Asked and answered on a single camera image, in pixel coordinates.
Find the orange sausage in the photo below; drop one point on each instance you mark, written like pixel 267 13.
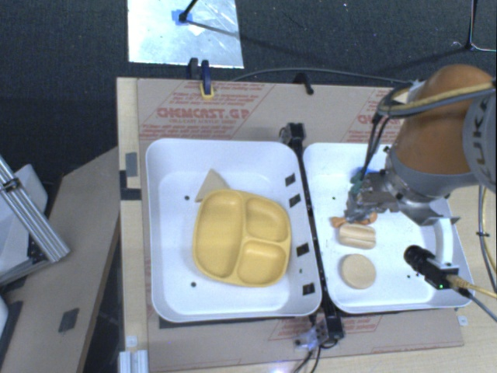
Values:
pixel 337 221

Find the tan hot dog bun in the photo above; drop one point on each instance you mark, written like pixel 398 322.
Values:
pixel 356 236

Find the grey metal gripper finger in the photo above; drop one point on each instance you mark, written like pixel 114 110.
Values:
pixel 352 210
pixel 366 214

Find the black cylinder on white bracket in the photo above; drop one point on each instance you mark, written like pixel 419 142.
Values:
pixel 423 262

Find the beige triangular bread slice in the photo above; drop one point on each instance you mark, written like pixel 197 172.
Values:
pixel 211 181

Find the round beige biscuit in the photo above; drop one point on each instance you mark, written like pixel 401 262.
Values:
pixel 358 271

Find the white plastic tray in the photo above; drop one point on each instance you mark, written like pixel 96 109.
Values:
pixel 392 286
pixel 174 255

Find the thin black rod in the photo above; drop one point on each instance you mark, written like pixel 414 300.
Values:
pixel 312 224

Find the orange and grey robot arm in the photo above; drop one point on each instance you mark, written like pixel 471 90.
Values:
pixel 431 138

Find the yellow divided plate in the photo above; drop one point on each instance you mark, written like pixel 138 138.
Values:
pixel 225 239

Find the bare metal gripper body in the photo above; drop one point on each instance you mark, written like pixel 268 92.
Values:
pixel 378 192

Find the brown cardboard board red print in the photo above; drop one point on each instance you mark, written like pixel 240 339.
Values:
pixel 248 111

